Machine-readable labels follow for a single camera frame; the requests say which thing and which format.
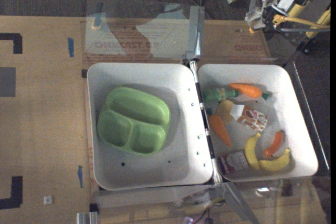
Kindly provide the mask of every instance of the green bottle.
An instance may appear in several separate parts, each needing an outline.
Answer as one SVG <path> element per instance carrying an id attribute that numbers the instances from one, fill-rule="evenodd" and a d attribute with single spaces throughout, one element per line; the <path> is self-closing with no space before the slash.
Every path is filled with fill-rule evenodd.
<path id="1" fill-rule="evenodd" d="M 237 90 L 225 90 L 224 88 L 216 88 L 202 92 L 204 102 L 222 102 L 231 97 L 237 97 L 239 92 Z"/>

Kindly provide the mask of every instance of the white tray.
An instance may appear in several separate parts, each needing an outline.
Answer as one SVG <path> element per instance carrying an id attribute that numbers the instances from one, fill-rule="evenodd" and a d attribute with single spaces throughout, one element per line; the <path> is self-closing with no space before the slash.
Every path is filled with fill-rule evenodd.
<path id="1" fill-rule="evenodd" d="M 291 162 L 284 170 L 278 172 L 255 171 L 252 168 L 227 174 L 226 179 L 233 182 L 271 180 L 277 178 L 293 178 L 312 176 L 318 170 L 318 160 L 302 116 L 300 106 L 285 69 L 275 65 L 203 65 L 198 71 L 201 90 L 228 86 L 231 82 L 252 83 L 261 87 L 262 91 L 271 93 L 265 101 L 262 97 L 252 99 L 240 95 L 231 99 L 235 103 L 248 104 L 257 111 L 269 116 L 266 129 L 261 133 L 256 147 L 258 159 L 274 138 L 275 132 L 284 130 L 285 140 L 277 154 L 281 155 L 286 147 L 291 149 Z M 215 111 L 217 103 L 210 104 Z M 240 123 L 227 125 L 232 147 L 228 147 L 216 134 L 211 132 L 216 156 L 244 149 L 246 140 L 256 134 L 252 129 Z"/>
<path id="2" fill-rule="evenodd" d="M 92 126 L 93 171 L 107 190 L 203 184 L 213 174 L 195 82 L 178 64 L 97 63 L 87 74 Z M 153 94 L 171 109 L 165 144 L 152 156 L 105 145 L 96 123 L 107 94 L 128 86 Z"/>

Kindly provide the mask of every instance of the yellow banana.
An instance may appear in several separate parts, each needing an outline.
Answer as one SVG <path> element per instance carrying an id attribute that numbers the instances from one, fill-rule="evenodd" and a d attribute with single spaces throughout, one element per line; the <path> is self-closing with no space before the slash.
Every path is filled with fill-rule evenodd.
<path id="1" fill-rule="evenodd" d="M 255 170 L 259 170 L 259 162 L 256 156 L 256 144 L 257 141 L 259 139 L 259 137 L 261 137 L 260 133 L 257 133 L 256 135 L 250 137 L 245 144 L 245 148 L 244 148 L 244 152 L 245 152 L 245 156 L 247 159 L 248 164 Z"/>
<path id="2" fill-rule="evenodd" d="M 289 157 L 290 157 L 290 149 L 287 148 L 286 151 L 277 159 L 273 159 L 271 161 L 263 159 L 259 161 L 259 166 L 262 169 L 267 171 L 278 171 L 285 168 L 289 164 Z"/>

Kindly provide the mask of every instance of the small white block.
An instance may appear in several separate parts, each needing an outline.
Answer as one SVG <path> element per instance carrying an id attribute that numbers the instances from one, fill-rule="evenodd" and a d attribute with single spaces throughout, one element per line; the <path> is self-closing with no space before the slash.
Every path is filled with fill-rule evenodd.
<path id="1" fill-rule="evenodd" d="M 52 196 L 44 196 L 43 197 L 43 203 L 45 205 L 51 205 L 53 203 L 53 197 Z"/>

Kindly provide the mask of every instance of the black tape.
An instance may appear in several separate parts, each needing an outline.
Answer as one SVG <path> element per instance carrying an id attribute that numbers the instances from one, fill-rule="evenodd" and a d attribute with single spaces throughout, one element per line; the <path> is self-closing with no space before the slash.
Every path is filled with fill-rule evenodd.
<path id="1" fill-rule="evenodd" d="M 87 69 L 82 69 L 82 78 L 87 78 L 88 77 L 88 70 Z"/>
<path id="2" fill-rule="evenodd" d="M 198 95 L 198 100 L 200 103 L 203 103 L 203 97 L 202 97 L 202 92 L 201 92 L 201 86 L 198 83 L 196 83 L 196 91 L 197 91 L 197 95 Z"/>
<path id="3" fill-rule="evenodd" d="M 90 212 L 98 212 L 99 213 L 99 208 L 97 204 L 90 204 Z"/>
<path id="4" fill-rule="evenodd" d="M 0 33 L 0 40 L 12 40 L 13 54 L 22 54 L 22 36 L 19 33 Z"/>
<path id="5" fill-rule="evenodd" d="M 18 208 L 23 201 L 23 177 L 13 176 L 10 198 L 0 199 L 0 209 Z"/>
<path id="6" fill-rule="evenodd" d="M 208 121 L 206 120 L 206 115 L 205 115 L 204 108 L 201 108 L 201 114 L 202 114 L 202 118 L 203 118 L 203 122 L 204 122 L 204 128 L 206 130 L 209 130 Z"/>
<path id="7" fill-rule="evenodd" d="M 0 67 L 0 97 L 15 97 L 15 67 Z"/>
<path id="8" fill-rule="evenodd" d="M 211 159 L 214 159 L 214 158 L 216 158 L 216 156 L 215 156 L 215 152 L 214 152 L 214 146 L 212 145 L 211 136 L 207 135 L 206 139 L 208 141 L 208 146 L 209 146 L 209 151 L 210 151 L 210 157 L 211 157 Z"/>

